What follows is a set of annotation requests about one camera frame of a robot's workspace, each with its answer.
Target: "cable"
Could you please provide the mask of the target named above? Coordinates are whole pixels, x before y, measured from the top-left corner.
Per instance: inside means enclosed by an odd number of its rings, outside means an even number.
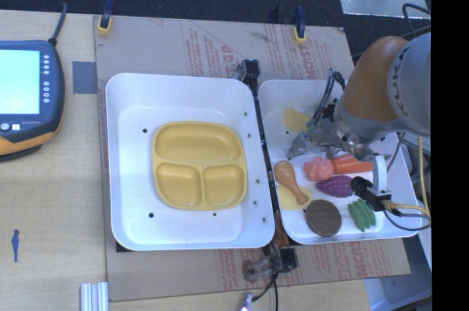
[[[60,7],[62,8],[62,14],[60,15],[60,19],[57,23],[55,32],[53,33],[52,37],[48,40],[54,46],[57,45],[57,37],[59,36],[60,29],[62,28],[62,24],[64,23],[65,16],[68,10],[68,5],[65,2],[62,2],[59,6],[57,6],[55,11],[57,11]]]
[[[431,25],[429,25],[429,26],[423,26],[423,27],[421,27],[421,28],[416,29],[415,31],[404,33],[404,34],[402,34],[400,37],[405,38],[405,39],[407,39],[407,37],[409,37],[409,36],[415,37],[416,34],[417,34],[417,32],[426,31],[428,28],[432,28],[432,26],[431,26]],[[353,55],[352,55],[352,60],[353,60],[353,62],[354,62],[355,64],[358,62],[359,58],[363,55],[364,52],[365,52],[365,51],[362,51],[362,52],[360,52],[360,53],[357,53],[357,54],[353,54]]]
[[[424,201],[425,209],[430,215],[430,208],[428,205],[428,200],[426,198],[425,179],[424,179],[424,149],[422,145],[421,136],[418,136],[417,142],[418,142],[418,173],[420,175],[420,188],[421,188],[422,199]]]
[[[419,230],[425,230],[425,229],[428,229],[431,226],[430,223],[428,223],[427,225],[425,225],[423,227],[415,227],[415,228],[403,227],[403,226],[397,224],[396,222],[394,222],[394,220],[388,215],[387,211],[383,211],[383,213],[386,216],[386,218],[389,220],[389,222],[392,223],[392,225],[398,227],[399,229],[403,229],[403,230],[406,230],[406,231],[409,231],[409,232],[416,232],[416,231],[419,231]]]
[[[275,292],[276,292],[276,311],[278,311],[277,277],[278,277],[278,271],[270,277],[271,280],[269,282],[269,285],[267,285],[267,287],[264,289],[264,291],[262,291],[262,293],[260,293],[258,296],[255,296],[255,297],[252,298],[252,302],[255,302],[255,301],[259,300],[264,294],[266,294],[266,292],[273,285],[273,288],[275,289]]]
[[[276,291],[276,311],[278,311],[278,289],[277,289],[277,281],[273,280],[273,288]]]
[[[404,3],[402,5],[402,13],[404,14],[404,17],[405,17],[405,20],[407,21],[407,24],[409,24],[409,27],[410,27],[410,30],[412,31],[412,36],[413,37],[416,37],[417,34],[416,34],[416,31],[415,29],[413,28],[413,25],[412,23],[410,22],[410,19],[409,19],[409,15],[407,14],[407,8],[408,7],[412,7],[413,9],[416,9],[416,10],[419,10],[419,11],[422,11],[422,12],[425,12],[426,14],[430,15],[431,16],[431,12],[423,7],[420,7],[420,6],[417,6],[416,4],[411,4],[411,3]]]
[[[342,74],[339,71],[334,71],[332,74],[337,83],[339,83],[342,87],[342,90],[345,90],[345,79],[343,78]]]
[[[399,140],[397,142],[396,149],[394,150],[393,156],[391,157],[391,160],[389,161],[388,167],[386,169],[387,171],[389,171],[389,169],[391,168],[391,165],[393,164],[394,160],[396,159],[397,153],[399,151],[399,147],[401,146],[401,143],[402,143],[402,140],[404,139],[404,136],[405,136],[405,132],[400,133],[397,136]]]
[[[264,294],[266,294],[267,290],[269,290],[270,287],[271,287],[274,283],[276,284],[277,277],[278,277],[278,272],[276,272],[275,274],[273,274],[273,275],[270,277],[269,285],[267,285],[267,287],[264,289],[264,291],[262,291],[262,293],[260,293],[258,296],[253,297],[253,298],[252,298],[252,302],[257,301],[257,300],[260,299]]]
[[[398,217],[418,217],[420,219],[428,219],[430,220],[431,217],[430,216],[427,216],[425,214],[418,214],[418,213],[403,213],[403,212],[400,212],[398,211],[397,209],[393,209],[391,211],[391,213],[395,216],[398,216]]]
[[[335,81],[334,71],[332,68],[329,69],[328,73],[328,81],[325,86],[324,94],[322,95],[321,102],[317,107],[313,117],[306,123],[306,134],[311,134],[316,127],[317,123],[320,121],[322,114],[324,113],[325,108],[327,107],[327,103],[330,98],[330,94],[332,93],[332,89],[334,87]]]
[[[425,216],[430,217],[429,211],[425,208],[420,207],[419,205],[410,205],[410,204],[396,204],[390,200],[383,200],[382,201],[384,208],[387,211],[392,211],[393,209],[415,209],[417,211],[422,212]]]

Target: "gray tape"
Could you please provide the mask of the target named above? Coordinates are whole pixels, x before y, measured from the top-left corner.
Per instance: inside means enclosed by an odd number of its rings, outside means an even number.
[[[97,92],[96,64],[72,61],[73,94],[95,94]]]

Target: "toy food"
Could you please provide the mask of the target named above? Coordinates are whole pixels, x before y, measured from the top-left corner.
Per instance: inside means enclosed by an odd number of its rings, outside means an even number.
[[[309,196],[304,194],[296,183],[295,170],[290,162],[286,160],[279,161],[273,167],[273,174],[277,182],[287,187],[295,195],[295,199],[299,205],[309,200]]]
[[[301,113],[300,111],[287,108],[284,111],[284,125],[287,130],[291,132],[301,132],[306,130],[306,123],[309,121],[310,116]]]
[[[350,188],[351,177],[348,175],[336,175],[327,180],[322,180],[316,187],[327,195],[333,197],[348,197],[353,194]]]
[[[305,162],[303,170],[310,180],[327,180],[334,172],[332,162],[318,155]]]
[[[308,199],[303,204],[298,204],[295,195],[284,185],[277,185],[277,196],[280,208],[284,211],[294,211],[296,209],[304,209],[308,206],[308,202],[313,199],[313,194],[310,189],[300,186],[301,192],[308,196]]]
[[[356,200],[347,205],[347,210],[352,217],[355,226],[362,232],[369,229],[372,225],[376,225],[376,216],[374,211],[366,205],[363,199]]]
[[[316,234],[330,237],[337,234],[342,217],[337,207],[327,200],[313,200],[306,209],[306,223]]]
[[[303,170],[310,180],[327,180],[334,174],[371,172],[372,163],[359,161],[349,153],[332,160],[317,155],[311,161],[305,162]]]
[[[334,174],[371,172],[372,163],[359,161],[354,156],[346,153],[330,160],[332,162]]]

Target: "clamp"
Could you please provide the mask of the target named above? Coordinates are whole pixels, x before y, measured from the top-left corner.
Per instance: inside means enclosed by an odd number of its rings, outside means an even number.
[[[276,231],[273,240],[263,249],[265,256],[255,263],[250,260],[243,262],[244,279],[251,284],[287,274],[298,267],[298,257],[295,249],[289,245],[288,235],[281,223],[280,211],[274,213],[274,218]]]
[[[371,161],[373,168],[373,182],[357,176],[350,181],[352,191],[365,200],[366,204],[375,212],[384,211],[383,201],[391,201],[391,193],[387,189],[387,169],[385,156],[376,155],[365,157],[364,161]]]
[[[97,30],[102,33],[109,33],[111,30],[112,17],[111,13],[114,9],[116,0],[106,0],[104,4],[104,13],[100,16],[100,20],[97,22]]]
[[[272,24],[287,24],[287,20],[285,19],[285,5],[279,3],[275,8],[270,9],[268,20],[269,23]]]
[[[305,22],[305,10],[302,6],[296,6],[295,28],[293,29],[293,33],[295,35],[295,40],[297,41],[297,43],[304,43],[306,41]]]

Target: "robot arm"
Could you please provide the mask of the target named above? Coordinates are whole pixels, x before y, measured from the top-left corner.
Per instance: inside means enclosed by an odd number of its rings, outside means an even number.
[[[328,158],[346,151],[371,161],[373,184],[354,179],[354,191],[373,209],[382,209],[381,201],[391,198],[384,161],[391,154],[377,155],[369,145],[392,132],[430,135],[430,65],[430,33],[410,42],[394,36],[376,40],[358,60],[337,103],[298,135],[287,157],[316,146]]]

